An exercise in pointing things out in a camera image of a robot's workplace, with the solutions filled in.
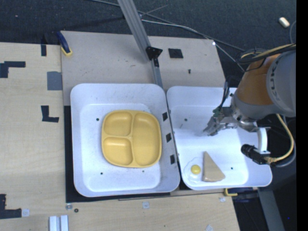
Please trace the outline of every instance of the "yellow round object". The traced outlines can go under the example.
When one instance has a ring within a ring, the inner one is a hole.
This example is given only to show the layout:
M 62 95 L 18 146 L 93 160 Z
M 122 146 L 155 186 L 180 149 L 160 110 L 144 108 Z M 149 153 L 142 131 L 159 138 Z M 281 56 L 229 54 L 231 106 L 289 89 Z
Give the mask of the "yellow round object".
M 191 172 L 193 173 L 193 174 L 195 174 L 195 175 L 198 175 L 198 174 L 200 174 L 200 172 L 201 172 L 201 168 L 200 168 L 200 166 L 199 165 L 193 165 L 192 167 L 191 167 Z

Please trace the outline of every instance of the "yellow plate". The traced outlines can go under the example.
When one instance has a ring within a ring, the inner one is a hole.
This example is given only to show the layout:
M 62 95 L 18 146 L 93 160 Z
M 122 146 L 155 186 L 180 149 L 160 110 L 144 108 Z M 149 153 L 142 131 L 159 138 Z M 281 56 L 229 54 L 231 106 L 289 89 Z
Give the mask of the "yellow plate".
M 113 165 L 154 165 L 162 151 L 158 120 L 143 111 L 118 110 L 108 113 L 102 126 L 102 151 L 106 160 Z

